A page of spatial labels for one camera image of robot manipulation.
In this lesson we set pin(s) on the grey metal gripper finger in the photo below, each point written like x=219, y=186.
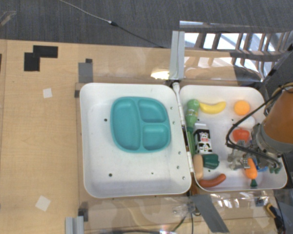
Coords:
x=245, y=163
x=235, y=160

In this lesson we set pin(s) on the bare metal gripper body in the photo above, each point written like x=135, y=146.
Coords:
x=255, y=152

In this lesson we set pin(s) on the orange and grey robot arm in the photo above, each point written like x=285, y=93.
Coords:
x=285, y=116

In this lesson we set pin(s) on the orange carrot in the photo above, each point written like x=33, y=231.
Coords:
x=251, y=172

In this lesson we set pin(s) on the small blue block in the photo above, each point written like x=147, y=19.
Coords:
x=260, y=168

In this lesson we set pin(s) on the white plastic tray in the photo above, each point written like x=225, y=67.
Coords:
x=136, y=174
x=224, y=140

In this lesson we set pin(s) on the red orange pepper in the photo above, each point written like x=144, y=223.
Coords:
x=240, y=134

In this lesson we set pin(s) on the dark green pepper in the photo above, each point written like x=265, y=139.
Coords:
x=210, y=161

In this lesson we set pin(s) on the brown sausage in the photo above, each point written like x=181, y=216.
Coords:
x=213, y=181

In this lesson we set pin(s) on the tan bread roll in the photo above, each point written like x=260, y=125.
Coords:
x=198, y=166

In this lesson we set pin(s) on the cow print milk carton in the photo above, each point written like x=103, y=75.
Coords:
x=203, y=140

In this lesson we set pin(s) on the orange ball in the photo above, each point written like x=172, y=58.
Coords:
x=242, y=107

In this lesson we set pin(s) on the green cucumber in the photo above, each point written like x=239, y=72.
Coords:
x=191, y=142

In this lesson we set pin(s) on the yellow banana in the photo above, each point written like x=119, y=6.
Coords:
x=212, y=108

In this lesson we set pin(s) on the green bottle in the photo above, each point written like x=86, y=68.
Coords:
x=192, y=112

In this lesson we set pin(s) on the thin black and white rod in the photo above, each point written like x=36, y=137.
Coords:
x=180, y=106

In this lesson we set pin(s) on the teal divided plate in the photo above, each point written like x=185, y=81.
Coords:
x=127, y=123

